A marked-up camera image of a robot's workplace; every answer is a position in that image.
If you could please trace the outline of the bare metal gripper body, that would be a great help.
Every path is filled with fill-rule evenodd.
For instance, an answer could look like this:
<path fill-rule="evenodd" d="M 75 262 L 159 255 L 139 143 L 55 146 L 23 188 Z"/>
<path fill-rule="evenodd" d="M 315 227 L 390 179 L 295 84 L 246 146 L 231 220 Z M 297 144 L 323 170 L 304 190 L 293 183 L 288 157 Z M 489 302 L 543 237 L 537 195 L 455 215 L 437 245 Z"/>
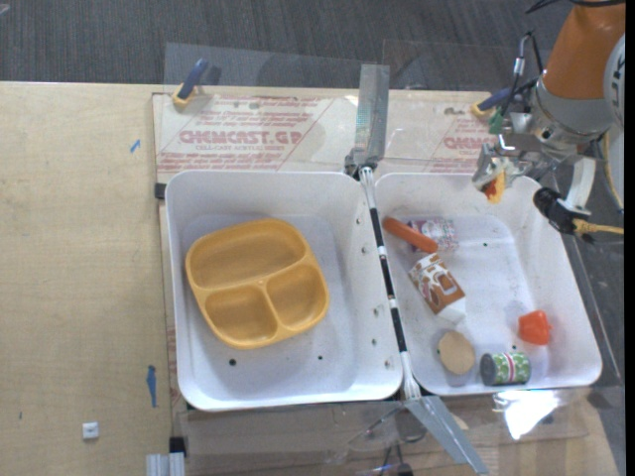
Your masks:
<path fill-rule="evenodd" d="M 541 113 L 511 112 L 503 120 L 497 152 L 503 157 L 514 159 L 540 156 L 563 162 L 581 154 L 602 135 L 602 131 L 575 132 Z"/>

